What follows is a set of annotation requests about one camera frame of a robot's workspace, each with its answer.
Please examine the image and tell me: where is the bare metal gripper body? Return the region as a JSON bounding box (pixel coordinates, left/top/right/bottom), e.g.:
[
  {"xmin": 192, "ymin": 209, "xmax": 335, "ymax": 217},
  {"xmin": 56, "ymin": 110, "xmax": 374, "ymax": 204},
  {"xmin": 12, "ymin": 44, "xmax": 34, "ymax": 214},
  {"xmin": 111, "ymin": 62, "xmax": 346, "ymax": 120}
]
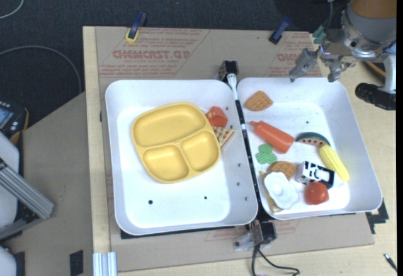
[{"xmin": 319, "ymin": 28, "xmax": 390, "ymax": 69}]

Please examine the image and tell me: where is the white plastic tray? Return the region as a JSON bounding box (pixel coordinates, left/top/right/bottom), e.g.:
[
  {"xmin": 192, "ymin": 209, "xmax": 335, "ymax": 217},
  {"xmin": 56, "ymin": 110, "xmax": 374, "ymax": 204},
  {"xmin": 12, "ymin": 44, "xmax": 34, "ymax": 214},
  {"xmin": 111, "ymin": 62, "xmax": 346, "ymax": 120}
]
[
  {"xmin": 105, "ymin": 79, "xmax": 259, "ymax": 236},
  {"xmin": 236, "ymin": 76, "xmax": 383, "ymax": 221}
]

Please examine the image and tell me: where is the orange waffle biscuit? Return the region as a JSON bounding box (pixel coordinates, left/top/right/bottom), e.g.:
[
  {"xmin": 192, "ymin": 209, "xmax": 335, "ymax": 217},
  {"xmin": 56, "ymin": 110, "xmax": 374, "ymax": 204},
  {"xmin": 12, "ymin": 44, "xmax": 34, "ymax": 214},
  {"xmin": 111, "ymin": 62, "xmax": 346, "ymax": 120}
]
[{"xmin": 244, "ymin": 90, "xmax": 274, "ymax": 113}]

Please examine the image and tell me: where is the watermelon slice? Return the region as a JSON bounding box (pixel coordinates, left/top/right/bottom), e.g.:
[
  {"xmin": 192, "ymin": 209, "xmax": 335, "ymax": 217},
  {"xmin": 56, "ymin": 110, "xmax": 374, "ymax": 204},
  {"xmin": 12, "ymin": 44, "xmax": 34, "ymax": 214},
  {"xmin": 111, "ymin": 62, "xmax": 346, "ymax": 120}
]
[{"xmin": 294, "ymin": 131, "xmax": 331, "ymax": 148}]

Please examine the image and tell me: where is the orange bottle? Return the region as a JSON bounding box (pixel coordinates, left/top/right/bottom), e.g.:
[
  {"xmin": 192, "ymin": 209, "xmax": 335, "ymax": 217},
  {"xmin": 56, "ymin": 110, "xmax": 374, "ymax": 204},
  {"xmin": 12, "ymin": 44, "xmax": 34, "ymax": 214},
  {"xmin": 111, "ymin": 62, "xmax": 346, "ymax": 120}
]
[{"xmin": 249, "ymin": 120, "xmax": 295, "ymax": 154}]

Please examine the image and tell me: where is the thin black and white rod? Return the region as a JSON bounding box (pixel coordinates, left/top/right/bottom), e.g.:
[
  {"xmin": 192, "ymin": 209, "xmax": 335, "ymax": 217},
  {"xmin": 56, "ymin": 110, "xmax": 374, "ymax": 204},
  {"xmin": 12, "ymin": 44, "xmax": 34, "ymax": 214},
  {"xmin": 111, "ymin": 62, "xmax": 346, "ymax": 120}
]
[{"xmin": 227, "ymin": 73, "xmax": 264, "ymax": 222}]

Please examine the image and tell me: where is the yellow corn cob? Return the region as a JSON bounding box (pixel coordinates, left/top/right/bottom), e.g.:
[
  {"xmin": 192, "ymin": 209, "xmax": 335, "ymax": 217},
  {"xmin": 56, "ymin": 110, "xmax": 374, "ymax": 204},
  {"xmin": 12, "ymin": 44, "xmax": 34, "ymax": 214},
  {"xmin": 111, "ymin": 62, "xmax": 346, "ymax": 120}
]
[{"xmin": 319, "ymin": 144, "xmax": 351, "ymax": 183}]

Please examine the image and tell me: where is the green broccoli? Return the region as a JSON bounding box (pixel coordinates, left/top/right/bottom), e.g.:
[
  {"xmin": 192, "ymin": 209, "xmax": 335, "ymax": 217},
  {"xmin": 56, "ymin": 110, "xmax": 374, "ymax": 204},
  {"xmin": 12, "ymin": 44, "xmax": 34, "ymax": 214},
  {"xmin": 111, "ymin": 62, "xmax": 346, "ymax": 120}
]
[{"xmin": 254, "ymin": 142, "xmax": 278, "ymax": 166}]

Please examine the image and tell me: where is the red carton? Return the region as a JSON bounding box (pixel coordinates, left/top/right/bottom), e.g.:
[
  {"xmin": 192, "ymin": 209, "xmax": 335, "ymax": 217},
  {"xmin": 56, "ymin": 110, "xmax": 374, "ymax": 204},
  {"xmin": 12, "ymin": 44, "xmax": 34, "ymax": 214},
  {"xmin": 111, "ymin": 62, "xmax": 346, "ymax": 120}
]
[{"xmin": 205, "ymin": 106, "xmax": 229, "ymax": 129}]

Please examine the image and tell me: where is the black and white carton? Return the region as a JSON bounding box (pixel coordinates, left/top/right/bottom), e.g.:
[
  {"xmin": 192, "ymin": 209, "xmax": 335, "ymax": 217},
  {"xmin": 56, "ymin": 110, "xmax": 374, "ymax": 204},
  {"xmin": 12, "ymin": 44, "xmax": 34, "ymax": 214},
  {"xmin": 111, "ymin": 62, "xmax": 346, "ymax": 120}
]
[{"xmin": 294, "ymin": 160, "xmax": 336, "ymax": 190}]

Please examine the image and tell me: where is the tan waffle slice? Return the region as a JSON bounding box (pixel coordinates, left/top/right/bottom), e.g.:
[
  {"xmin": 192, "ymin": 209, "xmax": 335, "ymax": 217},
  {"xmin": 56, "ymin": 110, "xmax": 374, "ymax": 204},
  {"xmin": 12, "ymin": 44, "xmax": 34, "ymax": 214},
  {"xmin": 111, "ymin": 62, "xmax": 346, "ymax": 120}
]
[{"xmin": 211, "ymin": 125, "xmax": 237, "ymax": 151}]

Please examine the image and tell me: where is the brown waffle biscuit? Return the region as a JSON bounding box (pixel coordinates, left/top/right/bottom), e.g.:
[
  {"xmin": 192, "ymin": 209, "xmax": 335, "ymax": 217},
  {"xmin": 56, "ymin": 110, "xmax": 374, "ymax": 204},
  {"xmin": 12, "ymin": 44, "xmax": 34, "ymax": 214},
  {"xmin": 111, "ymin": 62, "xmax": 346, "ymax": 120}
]
[{"xmin": 267, "ymin": 160, "xmax": 298, "ymax": 181}]

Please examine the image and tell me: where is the red tomato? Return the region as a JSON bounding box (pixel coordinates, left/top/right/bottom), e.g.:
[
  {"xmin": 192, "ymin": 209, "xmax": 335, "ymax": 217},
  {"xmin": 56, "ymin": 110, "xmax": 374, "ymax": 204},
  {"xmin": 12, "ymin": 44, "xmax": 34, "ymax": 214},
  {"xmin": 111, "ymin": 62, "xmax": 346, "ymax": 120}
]
[{"xmin": 304, "ymin": 181, "xmax": 330, "ymax": 206}]

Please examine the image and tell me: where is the brown cardboard board red print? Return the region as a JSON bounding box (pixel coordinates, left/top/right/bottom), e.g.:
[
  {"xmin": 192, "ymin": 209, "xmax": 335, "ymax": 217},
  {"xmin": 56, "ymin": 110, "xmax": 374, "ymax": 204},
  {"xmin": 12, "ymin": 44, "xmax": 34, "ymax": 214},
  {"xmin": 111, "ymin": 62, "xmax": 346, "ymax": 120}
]
[{"xmin": 94, "ymin": 26, "xmax": 376, "ymax": 273}]

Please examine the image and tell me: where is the white fried egg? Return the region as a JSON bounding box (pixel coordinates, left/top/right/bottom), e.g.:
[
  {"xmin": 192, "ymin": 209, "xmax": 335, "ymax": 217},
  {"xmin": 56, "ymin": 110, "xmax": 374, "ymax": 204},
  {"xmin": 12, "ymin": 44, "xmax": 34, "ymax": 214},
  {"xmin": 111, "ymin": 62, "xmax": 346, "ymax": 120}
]
[{"xmin": 263, "ymin": 171, "xmax": 300, "ymax": 210}]

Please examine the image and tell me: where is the yellow divided plate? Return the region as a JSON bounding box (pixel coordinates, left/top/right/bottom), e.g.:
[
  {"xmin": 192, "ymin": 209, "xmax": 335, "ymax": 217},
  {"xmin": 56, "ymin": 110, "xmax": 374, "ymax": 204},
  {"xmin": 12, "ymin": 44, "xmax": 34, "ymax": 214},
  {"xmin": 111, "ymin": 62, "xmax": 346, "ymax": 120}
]
[{"xmin": 130, "ymin": 101, "xmax": 222, "ymax": 185}]

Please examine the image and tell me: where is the black pen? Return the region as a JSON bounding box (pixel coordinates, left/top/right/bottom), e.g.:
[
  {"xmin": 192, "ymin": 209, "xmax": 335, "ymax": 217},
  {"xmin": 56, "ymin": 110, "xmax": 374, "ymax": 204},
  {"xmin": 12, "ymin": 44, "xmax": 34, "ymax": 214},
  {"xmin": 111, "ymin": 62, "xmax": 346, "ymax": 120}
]
[{"xmin": 383, "ymin": 253, "xmax": 397, "ymax": 272}]

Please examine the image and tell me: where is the black cylinder on white bracket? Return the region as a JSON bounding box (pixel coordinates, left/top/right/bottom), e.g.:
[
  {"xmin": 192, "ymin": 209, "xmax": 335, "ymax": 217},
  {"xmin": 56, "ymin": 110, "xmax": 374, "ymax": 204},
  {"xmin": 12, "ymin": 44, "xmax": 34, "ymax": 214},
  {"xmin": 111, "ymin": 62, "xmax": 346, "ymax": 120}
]
[{"xmin": 355, "ymin": 44, "xmax": 397, "ymax": 112}]

